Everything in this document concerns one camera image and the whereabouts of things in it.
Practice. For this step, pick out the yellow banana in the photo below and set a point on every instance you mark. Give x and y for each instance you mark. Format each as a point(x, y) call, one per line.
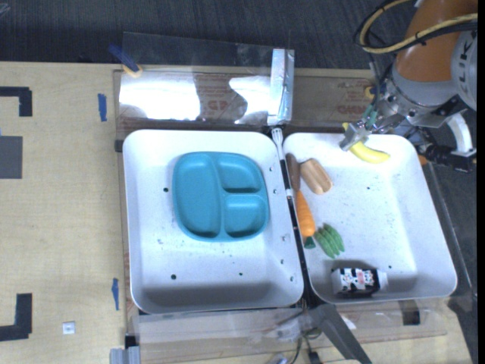
point(373, 155)

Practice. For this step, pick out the orange carrot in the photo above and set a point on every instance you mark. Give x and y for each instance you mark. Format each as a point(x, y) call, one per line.
point(305, 214)

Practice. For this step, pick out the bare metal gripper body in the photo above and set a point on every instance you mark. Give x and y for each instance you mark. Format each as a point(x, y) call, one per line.
point(401, 106)

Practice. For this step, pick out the green pea pods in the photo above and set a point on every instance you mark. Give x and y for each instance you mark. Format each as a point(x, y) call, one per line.
point(330, 240)

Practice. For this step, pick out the blue divided plate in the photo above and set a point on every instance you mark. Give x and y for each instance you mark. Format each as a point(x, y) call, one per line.
point(197, 195)

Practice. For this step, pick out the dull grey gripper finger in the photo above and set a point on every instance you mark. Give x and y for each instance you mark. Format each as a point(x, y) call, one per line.
point(354, 137)

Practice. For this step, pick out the white plastic tray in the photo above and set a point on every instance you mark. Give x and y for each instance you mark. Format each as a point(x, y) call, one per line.
point(382, 218)
point(212, 271)

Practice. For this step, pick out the thin black and white rod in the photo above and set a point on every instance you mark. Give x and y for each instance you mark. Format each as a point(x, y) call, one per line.
point(282, 157)

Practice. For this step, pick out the cow print milk carton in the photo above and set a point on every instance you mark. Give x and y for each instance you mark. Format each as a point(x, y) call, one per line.
point(358, 280)

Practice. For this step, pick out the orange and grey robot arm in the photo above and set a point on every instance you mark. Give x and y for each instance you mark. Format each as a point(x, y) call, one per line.
point(432, 44)

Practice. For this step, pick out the tan bread bun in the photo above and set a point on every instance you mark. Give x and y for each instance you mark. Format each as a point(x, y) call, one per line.
point(316, 176)

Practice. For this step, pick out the black cylinder on white bracket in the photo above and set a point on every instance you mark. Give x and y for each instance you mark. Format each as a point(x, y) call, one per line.
point(456, 154)

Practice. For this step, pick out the brown sausage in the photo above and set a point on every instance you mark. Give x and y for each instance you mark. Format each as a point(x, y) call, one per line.
point(293, 171)

